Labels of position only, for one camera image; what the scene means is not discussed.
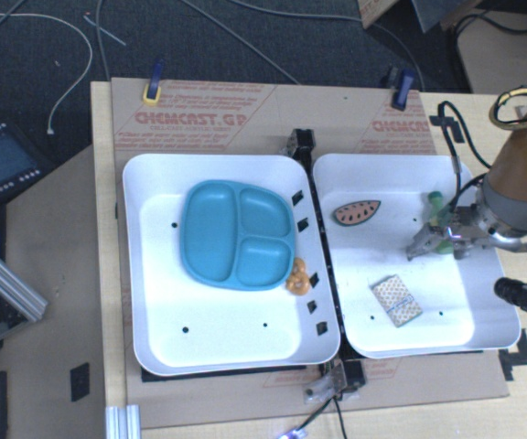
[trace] white plastic object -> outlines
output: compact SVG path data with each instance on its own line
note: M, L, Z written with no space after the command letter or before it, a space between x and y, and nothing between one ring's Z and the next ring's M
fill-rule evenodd
M340 333L307 175L280 155L147 154L124 168L134 351L160 376L226 369L320 364L334 357ZM316 274L307 294L282 284L263 291L199 283L180 258L180 220L188 192L205 180L272 190L293 210L296 256ZM302 199L293 205L298 192Z
M507 348L519 339L515 306L498 298L503 276L497 251L473 249L462 260L430 252L410 262L405 248L428 220L428 193L455 195L448 156L324 155L314 179L327 231L345 333L368 358L390 358L488 348ZM462 182L470 180L463 165ZM358 200L379 200L366 222L339 225L332 212ZM475 201L467 190L460 205ZM371 292L384 277L398 274L423 313L396 327Z

